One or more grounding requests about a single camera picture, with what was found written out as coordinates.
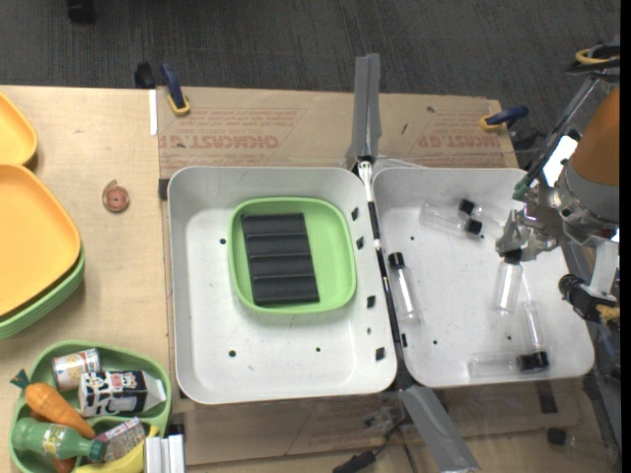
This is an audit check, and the small pink carton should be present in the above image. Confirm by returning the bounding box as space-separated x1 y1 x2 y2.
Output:
93 416 148 462

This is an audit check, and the black ribbed plastic insert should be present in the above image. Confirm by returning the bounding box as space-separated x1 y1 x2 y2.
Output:
240 212 322 308

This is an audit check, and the cow print milk carton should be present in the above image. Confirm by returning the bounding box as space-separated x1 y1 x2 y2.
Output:
77 370 169 419

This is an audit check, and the black chair caster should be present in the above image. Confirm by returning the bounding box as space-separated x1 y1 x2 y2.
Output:
65 0 97 25

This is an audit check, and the pink round disc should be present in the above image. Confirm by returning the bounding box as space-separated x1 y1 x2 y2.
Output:
102 178 131 213

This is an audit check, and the thin black and white rod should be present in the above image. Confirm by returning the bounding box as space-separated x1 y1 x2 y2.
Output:
356 161 411 389

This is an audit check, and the white and red can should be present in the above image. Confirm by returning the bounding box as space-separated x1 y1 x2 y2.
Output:
51 347 103 393

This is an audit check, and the orange carrot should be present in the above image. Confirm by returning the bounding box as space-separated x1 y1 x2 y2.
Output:
9 368 97 440

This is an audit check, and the black cylinder on white bracket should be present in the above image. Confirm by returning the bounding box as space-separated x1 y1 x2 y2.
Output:
558 236 620 322

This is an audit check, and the white plastic tray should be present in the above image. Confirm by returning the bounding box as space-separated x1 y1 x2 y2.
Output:
370 167 596 390
166 165 399 407

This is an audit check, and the brown cardboard board red print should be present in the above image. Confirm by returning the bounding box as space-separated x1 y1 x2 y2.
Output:
156 85 584 466

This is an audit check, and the yellow banana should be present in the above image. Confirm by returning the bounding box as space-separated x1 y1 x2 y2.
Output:
73 425 162 473

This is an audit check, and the green bottle yellow label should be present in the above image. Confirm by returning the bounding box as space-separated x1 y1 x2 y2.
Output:
10 416 107 464

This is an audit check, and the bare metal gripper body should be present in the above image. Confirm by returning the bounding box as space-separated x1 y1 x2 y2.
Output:
511 184 594 261

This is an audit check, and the green divided plate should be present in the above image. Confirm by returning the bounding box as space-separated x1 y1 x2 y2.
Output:
8 339 174 473

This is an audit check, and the clear plastic bottle black cap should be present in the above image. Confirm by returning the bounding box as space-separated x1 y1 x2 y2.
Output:
466 351 550 379
519 300 548 359
545 428 594 458
493 247 526 315
418 201 484 237
386 251 423 325
457 198 509 230

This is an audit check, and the green square plate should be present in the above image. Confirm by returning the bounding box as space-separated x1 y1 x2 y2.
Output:
228 195 358 315

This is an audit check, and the yellow plate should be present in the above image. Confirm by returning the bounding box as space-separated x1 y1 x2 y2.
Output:
0 163 83 317
0 91 39 168

